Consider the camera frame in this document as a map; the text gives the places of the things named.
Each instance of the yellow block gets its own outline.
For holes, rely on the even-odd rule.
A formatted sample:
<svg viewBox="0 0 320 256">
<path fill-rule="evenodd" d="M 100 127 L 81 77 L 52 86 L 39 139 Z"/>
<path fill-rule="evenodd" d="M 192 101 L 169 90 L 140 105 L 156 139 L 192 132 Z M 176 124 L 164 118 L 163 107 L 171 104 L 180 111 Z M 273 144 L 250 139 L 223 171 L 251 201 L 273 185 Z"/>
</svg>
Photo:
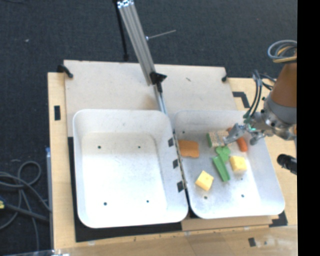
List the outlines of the yellow block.
<svg viewBox="0 0 320 256">
<path fill-rule="evenodd" d="M 229 160 L 230 160 L 232 170 L 234 170 L 235 172 L 247 170 L 247 164 L 244 157 L 234 155 L 234 156 L 231 156 Z"/>
<path fill-rule="evenodd" d="M 212 182 L 214 181 L 214 177 L 212 177 L 209 173 L 204 170 L 199 175 L 198 179 L 195 181 L 195 184 L 200 188 L 208 191 L 211 188 Z"/>
</svg>

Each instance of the dark background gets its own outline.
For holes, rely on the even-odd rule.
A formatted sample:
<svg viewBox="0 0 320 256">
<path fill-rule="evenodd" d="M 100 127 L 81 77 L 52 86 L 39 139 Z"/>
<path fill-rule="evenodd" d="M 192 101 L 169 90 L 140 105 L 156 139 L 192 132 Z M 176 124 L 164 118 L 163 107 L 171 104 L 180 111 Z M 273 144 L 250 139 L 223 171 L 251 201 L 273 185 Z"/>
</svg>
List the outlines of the dark background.
<svg viewBox="0 0 320 256">
<path fill-rule="evenodd" d="M 225 67 L 229 77 L 251 77 L 253 69 L 276 78 L 282 68 L 267 56 L 279 40 L 297 40 L 298 0 L 136 0 L 155 64 Z M 137 62 L 126 34 L 129 61 Z M 0 0 L 0 171 L 17 175 L 36 161 L 42 175 L 34 188 L 48 198 L 49 147 L 47 73 L 63 60 L 123 61 L 112 0 Z M 34 165 L 23 169 L 31 181 Z M 34 212 L 47 215 L 26 192 Z M 0 185 L 0 196 L 16 205 L 17 192 Z M 0 211 L 0 226 L 12 213 Z M 50 249 L 49 225 L 37 221 L 39 249 Z M 0 230 L 0 255 L 36 250 L 30 217 Z"/>
</svg>

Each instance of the orange block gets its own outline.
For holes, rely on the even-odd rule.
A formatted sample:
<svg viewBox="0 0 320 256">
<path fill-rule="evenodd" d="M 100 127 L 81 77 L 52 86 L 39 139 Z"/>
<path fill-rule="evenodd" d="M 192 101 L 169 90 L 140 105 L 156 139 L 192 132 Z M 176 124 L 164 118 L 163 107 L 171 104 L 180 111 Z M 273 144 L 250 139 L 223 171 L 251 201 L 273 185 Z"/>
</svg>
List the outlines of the orange block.
<svg viewBox="0 0 320 256">
<path fill-rule="evenodd" d="M 192 140 L 178 140 L 181 156 L 198 158 L 200 155 L 199 144 Z"/>
</svg>

